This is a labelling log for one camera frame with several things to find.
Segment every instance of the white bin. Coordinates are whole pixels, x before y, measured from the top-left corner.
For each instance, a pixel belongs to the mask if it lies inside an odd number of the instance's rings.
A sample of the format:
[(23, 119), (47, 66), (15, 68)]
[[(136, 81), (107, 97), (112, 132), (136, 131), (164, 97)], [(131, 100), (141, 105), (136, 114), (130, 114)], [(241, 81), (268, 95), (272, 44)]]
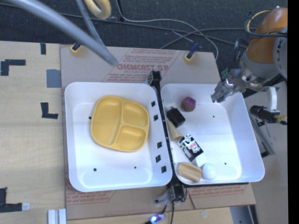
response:
[[(172, 168), (155, 90), (146, 84), (88, 83), (68, 85), (64, 92), (69, 178), (82, 192), (164, 186)], [(120, 152), (96, 144), (89, 117), (106, 95), (142, 104), (149, 112), (149, 135), (136, 152)]]
[[(202, 177), (199, 182), (179, 176), (178, 164), (191, 162), (177, 142), (171, 141), (176, 175), (188, 185), (257, 182), (264, 176), (264, 165), (243, 96), (236, 93), (221, 103), (213, 103), (211, 94), (215, 87), (215, 84), (167, 84), (161, 90), (164, 112), (171, 106), (178, 108), (185, 118), (178, 131), (195, 138), (217, 174), (213, 180)], [(196, 100), (192, 112), (180, 107), (185, 97)]]

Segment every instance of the cardboard sheet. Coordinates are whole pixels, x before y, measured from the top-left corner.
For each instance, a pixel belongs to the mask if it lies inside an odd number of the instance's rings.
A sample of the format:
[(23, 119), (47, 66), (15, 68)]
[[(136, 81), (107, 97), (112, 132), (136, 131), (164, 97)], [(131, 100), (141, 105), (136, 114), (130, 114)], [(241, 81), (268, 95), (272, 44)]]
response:
[[(184, 56), (187, 51), (110, 47), (108, 49), (119, 61), (117, 66), (112, 67), (85, 47), (77, 55), (70, 53), (69, 48), (70, 46), (61, 46), (68, 220), (161, 212), (163, 206), (155, 206), (154, 200), (167, 190), (166, 187), (82, 193), (71, 186), (67, 168), (64, 90), (72, 82), (143, 83), (151, 70), (161, 71), (161, 87), (169, 83), (217, 84), (220, 77), (213, 54), (195, 52), (192, 61), (186, 63)], [(177, 203), (176, 210), (255, 204), (251, 184), (204, 186), (187, 190), (186, 201)]]

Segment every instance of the yellow plate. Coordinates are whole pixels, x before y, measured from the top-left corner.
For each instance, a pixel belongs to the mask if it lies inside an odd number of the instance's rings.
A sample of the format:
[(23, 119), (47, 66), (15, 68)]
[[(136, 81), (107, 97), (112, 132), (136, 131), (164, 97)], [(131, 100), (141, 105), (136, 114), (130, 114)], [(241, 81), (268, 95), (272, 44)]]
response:
[(149, 128), (147, 109), (132, 100), (104, 96), (94, 108), (91, 135), (101, 146), (124, 152), (138, 151), (146, 143)]

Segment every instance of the white ball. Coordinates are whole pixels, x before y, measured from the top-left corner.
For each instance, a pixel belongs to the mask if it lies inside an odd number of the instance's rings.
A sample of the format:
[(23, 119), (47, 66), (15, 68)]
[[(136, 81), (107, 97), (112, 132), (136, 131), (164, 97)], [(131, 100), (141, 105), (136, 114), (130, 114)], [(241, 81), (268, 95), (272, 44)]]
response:
[(202, 175), (205, 179), (213, 180), (217, 176), (216, 168), (211, 163), (205, 163), (202, 167)]

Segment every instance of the yellow object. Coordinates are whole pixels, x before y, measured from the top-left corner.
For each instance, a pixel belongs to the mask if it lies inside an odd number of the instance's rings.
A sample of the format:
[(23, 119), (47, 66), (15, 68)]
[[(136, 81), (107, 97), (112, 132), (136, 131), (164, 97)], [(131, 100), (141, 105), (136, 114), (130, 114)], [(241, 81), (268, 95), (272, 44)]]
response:
[(190, 61), (192, 60), (192, 58), (193, 58), (193, 55), (192, 55), (190, 58), (188, 58), (188, 55), (189, 55), (189, 53), (187, 53), (187, 54), (184, 56), (184, 60), (185, 60), (186, 62), (190, 62)]
[(107, 19), (111, 15), (109, 0), (84, 0), (91, 13), (100, 19)]
[(169, 130), (170, 137), (171, 137), (172, 141), (178, 141), (180, 138), (183, 137), (181, 132), (179, 130), (177, 130), (177, 128), (174, 126), (174, 124), (170, 120), (167, 121), (167, 126), (168, 126), (168, 130)]
[(81, 50), (81, 45), (80, 44), (78, 45), (77, 43), (75, 43), (70, 47), (70, 50), (71, 50), (71, 53), (76, 54), (78, 51)]
[(146, 143), (150, 117), (141, 104), (118, 96), (98, 100), (92, 116), (91, 135), (104, 147), (135, 152)]

